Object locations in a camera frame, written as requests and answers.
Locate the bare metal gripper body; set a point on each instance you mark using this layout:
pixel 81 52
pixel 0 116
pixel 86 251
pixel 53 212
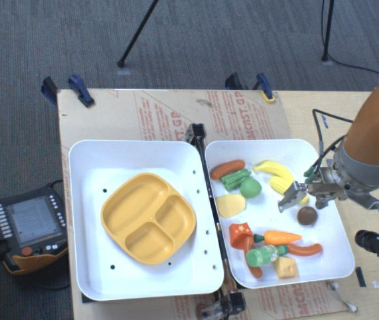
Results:
pixel 332 185

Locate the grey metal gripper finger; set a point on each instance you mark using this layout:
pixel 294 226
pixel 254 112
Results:
pixel 321 202
pixel 290 195

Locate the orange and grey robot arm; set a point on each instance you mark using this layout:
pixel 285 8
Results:
pixel 365 135

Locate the yellow corn cob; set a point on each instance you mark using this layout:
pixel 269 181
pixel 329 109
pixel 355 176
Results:
pixel 279 183

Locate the brown ball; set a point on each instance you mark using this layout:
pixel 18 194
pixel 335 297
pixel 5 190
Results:
pixel 307 216

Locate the white plastic tray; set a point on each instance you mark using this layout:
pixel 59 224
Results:
pixel 269 212
pixel 96 278

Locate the yellow banana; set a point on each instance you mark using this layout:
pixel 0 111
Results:
pixel 274 168

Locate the green ball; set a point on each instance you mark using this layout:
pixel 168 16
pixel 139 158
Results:
pixel 250 188

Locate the orange carrot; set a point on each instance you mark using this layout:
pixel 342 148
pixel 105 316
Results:
pixel 280 237

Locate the orange-red sausage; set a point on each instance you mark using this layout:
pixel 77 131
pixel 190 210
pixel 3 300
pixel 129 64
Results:
pixel 256 272
pixel 226 169
pixel 305 250

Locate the green beans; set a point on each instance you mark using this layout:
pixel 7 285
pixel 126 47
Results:
pixel 235 179

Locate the pale yellow potato slice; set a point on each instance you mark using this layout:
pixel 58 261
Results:
pixel 230 206

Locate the green plastic bottle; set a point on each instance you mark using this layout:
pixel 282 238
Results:
pixel 262 256

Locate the yellow cheese wedge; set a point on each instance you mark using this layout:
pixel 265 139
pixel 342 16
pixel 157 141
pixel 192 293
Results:
pixel 285 268

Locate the thin black and white rod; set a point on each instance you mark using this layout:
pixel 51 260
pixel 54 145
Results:
pixel 214 205

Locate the brown cardboard board, red print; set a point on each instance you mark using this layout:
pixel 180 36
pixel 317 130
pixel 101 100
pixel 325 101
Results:
pixel 162 118

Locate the yellow divided plate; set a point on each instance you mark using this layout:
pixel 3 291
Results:
pixel 132 208

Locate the black tripod leg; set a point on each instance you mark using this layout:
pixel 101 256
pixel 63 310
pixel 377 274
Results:
pixel 142 23
pixel 328 22

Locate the black cylinder on white bracket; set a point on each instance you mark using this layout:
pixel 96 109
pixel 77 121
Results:
pixel 370 242

